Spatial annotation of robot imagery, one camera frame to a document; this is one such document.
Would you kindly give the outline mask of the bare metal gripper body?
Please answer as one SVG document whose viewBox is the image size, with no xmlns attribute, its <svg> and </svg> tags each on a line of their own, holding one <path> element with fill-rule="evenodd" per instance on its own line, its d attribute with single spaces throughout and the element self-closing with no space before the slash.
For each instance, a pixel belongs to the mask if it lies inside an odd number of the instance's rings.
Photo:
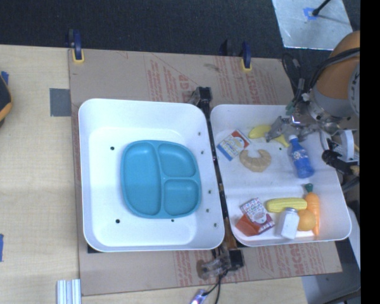
<svg viewBox="0 0 380 304">
<path fill-rule="evenodd" d="M 287 106 L 287 116 L 291 119 L 292 128 L 314 125 L 317 131 L 323 131 L 330 136 L 339 130 L 339 117 L 329 103 L 296 103 Z"/>
</svg>

